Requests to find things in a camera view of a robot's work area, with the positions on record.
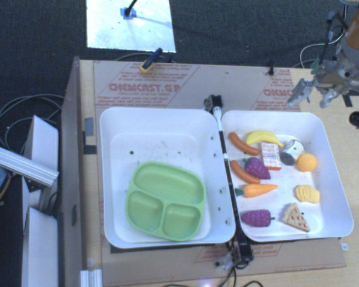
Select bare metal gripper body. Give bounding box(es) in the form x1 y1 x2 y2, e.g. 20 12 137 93
313 57 359 94

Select small silver can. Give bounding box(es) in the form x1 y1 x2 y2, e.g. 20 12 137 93
279 139 306 167

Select yellow banana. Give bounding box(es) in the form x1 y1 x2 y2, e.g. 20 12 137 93
245 130 285 149

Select white plastic tray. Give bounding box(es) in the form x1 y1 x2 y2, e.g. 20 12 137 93
99 106 237 249
220 109 355 243

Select orange ball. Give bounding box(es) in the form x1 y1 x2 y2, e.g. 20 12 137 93
296 152 319 173

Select orange and white carton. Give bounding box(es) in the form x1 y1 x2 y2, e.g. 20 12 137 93
259 142 283 172

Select orange toy sausage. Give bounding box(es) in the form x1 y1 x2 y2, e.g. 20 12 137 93
228 132 261 157
229 160 261 185

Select purple grapes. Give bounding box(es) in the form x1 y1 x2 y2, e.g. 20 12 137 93
240 209 276 228
243 157 272 181

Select yellow toy corn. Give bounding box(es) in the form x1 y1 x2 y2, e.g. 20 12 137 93
294 184 321 204

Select thin black and white rod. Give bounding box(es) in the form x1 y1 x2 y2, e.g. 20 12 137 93
214 106 248 248

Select orange carrot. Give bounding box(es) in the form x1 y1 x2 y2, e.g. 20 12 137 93
234 184 279 199

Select toy pizza slice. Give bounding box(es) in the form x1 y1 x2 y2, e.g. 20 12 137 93
280 202 311 233

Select brown cardboard board red print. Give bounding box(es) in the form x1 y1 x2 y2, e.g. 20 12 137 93
93 59 347 274

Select green divided plate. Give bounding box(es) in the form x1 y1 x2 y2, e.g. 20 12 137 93
124 160 208 242

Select black block with thin wires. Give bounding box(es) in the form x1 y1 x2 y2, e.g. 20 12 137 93
237 240 254 263
203 94 224 112

